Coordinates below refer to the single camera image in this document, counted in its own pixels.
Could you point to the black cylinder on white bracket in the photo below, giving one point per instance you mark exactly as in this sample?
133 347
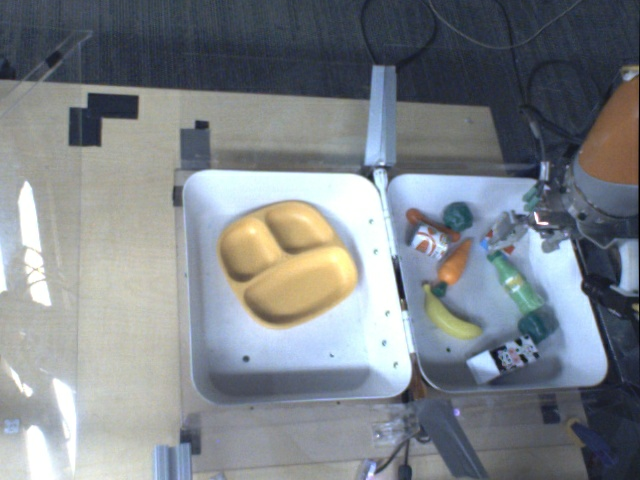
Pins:
607 288

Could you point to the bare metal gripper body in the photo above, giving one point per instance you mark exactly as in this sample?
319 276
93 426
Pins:
557 223

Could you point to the red and blue packet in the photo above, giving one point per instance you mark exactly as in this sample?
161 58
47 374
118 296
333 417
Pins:
492 244

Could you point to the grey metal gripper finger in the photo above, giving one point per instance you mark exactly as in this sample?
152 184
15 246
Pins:
506 222
517 234

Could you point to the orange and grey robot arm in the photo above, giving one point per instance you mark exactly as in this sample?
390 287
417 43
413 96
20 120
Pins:
612 138

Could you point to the white cow print carton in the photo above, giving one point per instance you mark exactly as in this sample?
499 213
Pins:
505 360

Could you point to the orange carrot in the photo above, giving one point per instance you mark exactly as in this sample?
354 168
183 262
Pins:
456 263

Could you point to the white plastic tray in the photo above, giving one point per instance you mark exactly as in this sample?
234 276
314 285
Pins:
560 368
300 363

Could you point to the white and orange can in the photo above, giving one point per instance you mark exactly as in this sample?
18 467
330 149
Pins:
430 241

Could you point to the dark green grapes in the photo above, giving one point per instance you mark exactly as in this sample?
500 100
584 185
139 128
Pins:
537 325

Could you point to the yellow banana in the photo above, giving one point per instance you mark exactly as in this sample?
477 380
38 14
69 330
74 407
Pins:
450 322

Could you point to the yellow divided plate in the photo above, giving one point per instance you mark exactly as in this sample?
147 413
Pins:
295 278

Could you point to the red sausage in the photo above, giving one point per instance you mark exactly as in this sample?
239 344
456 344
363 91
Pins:
416 216

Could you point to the green plastic bottle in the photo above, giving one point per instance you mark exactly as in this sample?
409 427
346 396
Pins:
517 285

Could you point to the green broccoli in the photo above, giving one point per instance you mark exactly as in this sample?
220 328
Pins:
457 216

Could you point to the pale wood board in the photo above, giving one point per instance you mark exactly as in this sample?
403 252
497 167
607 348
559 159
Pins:
130 268

